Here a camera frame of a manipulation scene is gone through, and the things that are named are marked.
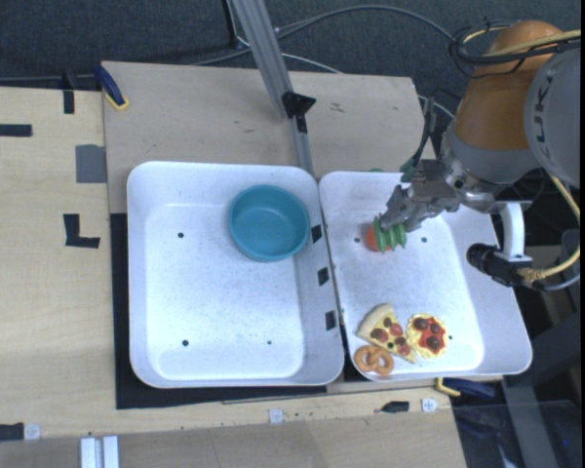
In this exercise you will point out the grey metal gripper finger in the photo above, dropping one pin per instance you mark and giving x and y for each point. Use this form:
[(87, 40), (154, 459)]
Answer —
[(396, 207), (417, 217)]

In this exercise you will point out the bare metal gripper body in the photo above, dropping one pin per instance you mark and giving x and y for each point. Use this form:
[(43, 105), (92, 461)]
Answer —
[(434, 185)]

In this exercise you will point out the orange carrot with green leaves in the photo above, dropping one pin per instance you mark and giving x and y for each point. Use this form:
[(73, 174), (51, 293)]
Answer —
[(387, 241)]

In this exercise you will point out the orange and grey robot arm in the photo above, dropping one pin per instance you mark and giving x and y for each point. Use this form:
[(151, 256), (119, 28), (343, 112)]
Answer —
[(497, 110)]

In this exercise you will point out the white plastic tray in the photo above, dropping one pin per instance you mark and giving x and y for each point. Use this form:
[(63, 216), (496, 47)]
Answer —
[(419, 281), (224, 300)]

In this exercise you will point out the toy pizza slice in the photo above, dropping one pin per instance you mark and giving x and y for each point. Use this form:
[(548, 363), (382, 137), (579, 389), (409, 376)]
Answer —
[(382, 327)]

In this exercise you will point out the small round toy pizza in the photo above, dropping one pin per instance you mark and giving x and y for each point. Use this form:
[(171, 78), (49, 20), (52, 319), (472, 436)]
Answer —
[(426, 337)]

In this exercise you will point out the teal blue bowl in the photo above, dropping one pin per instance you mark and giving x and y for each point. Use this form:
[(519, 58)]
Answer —
[(268, 224)]

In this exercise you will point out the brown toy pretzel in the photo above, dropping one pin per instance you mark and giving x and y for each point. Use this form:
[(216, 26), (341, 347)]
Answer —
[(370, 359)]

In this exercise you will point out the pale wood board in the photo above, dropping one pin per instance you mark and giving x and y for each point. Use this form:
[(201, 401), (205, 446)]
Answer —
[(200, 120)]

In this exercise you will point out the black cylinder on white bracket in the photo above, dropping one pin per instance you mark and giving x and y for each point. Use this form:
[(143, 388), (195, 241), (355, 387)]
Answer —
[(492, 261)]

